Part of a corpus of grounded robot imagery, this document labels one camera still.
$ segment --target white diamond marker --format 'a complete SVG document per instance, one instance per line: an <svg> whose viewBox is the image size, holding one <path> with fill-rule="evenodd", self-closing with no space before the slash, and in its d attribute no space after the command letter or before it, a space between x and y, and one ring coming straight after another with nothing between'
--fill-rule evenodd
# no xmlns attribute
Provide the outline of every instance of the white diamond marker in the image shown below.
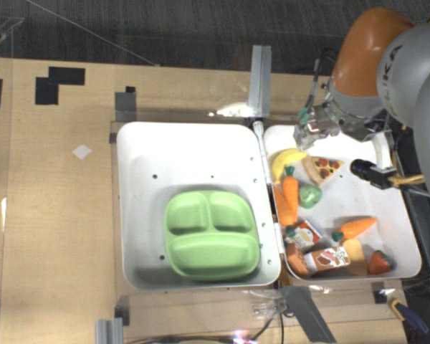
<svg viewBox="0 0 430 344"><path fill-rule="evenodd" d="M78 148L72 151L72 153L75 154L79 159L85 159L86 156L91 152L92 149L84 144L80 145Z"/></svg>

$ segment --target wooden table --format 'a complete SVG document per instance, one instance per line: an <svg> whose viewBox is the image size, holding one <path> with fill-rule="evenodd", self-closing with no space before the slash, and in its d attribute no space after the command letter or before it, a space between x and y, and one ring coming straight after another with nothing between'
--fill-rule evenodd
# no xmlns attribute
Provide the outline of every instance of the wooden table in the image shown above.
<svg viewBox="0 0 430 344"><path fill-rule="evenodd" d="M35 105L35 78L49 66L85 68L85 85L60 85L59 105ZM208 112L246 101L249 73L0 59L0 79L0 344L94 343L96 320L113 318L121 274L109 144L115 92L135 87L139 110ZM310 80L272 75L272 113L296 114ZM92 149L82 160L72 153L80 145ZM391 284L404 299L399 282ZM338 342L406 343L399 320L364 292L315 296ZM141 302L159 313L149 296ZM185 318L184 302L175 308ZM252 321L251 311L245 316ZM285 324L286 343L308 343L296 319ZM154 325L162 326L159 317L137 335ZM277 321L261 339L280 341Z"/></svg>

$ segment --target green plate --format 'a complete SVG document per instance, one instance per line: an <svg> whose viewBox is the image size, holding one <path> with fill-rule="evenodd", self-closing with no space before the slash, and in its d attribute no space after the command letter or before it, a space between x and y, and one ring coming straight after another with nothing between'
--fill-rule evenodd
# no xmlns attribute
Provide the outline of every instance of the green plate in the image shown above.
<svg viewBox="0 0 430 344"><path fill-rule="evenodd" d="M190 191L166 207L166 248L179 275L232 280L257 267L259 240L250 205L235 193Z"/></svg>

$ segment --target carrot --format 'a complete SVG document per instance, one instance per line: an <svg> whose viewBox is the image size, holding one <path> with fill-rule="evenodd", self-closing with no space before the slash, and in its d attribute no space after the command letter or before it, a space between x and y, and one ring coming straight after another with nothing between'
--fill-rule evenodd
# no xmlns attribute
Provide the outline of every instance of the carrot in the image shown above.
<svg viewBox="0 0 430 344"><path fill-rule="evenodd" d="M380 249L377 249L371 255L368 272L370 274L382 274L390 272L393 269L393 262L390 257L384 254Z"/></svg>
<svg viewBox="0 0 430 344"><path fill-rule="evenodd" d="M273 186L272 190L274 191L275 206L277 208L279 223L283 226L291 226L295 221L293 220L293 213L290 210L290 207L277 187Z"/></svg>
<svg viewBox="0 0 430 344"><path fill-rule="evenodd" d="M378 220L376 218L360 219L358 221L350 221L343 224L341 232L335 232L331 236L334 241L338 242L342 238L352 239L362 234L366 229L375 224Z"/></svg>
<svg viewBox="0 0 430 344"><path fill-rule="evenodd" d="M284 194L284 198L287 201L290 210L293 213L293 222L295 223L298 220L298 203L299 203L299 185L298 180L293 177L293 171L295 167L285 167L285 172L287 175L282 181L282 192Z"/></svg>

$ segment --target yellow banana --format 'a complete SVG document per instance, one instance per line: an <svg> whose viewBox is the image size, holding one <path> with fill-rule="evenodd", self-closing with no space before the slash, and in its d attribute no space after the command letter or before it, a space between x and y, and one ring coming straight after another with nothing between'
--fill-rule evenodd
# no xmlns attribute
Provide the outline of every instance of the yellow banana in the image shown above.
<svg viewBox="0 0 430 344"><path fill-rule="evenodd" d="M299 161L306 156L306 153L298 151L296 148L285 149L272 162L271 172L274 183L280 182L280 176L287 164Z"/></svg>

